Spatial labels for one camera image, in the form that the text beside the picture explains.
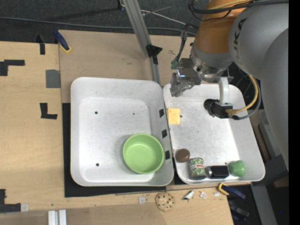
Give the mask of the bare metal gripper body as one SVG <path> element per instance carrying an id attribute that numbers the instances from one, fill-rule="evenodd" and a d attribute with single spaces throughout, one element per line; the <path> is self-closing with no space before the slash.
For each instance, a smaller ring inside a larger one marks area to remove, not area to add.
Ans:
<path id="1" fill-rule="evenodd" d="M 215 83 L 224 71 L 225 68 L 214 68 L 198 60 L 183 58 L 179 61 L 175 78 L 177 85 Z"/>

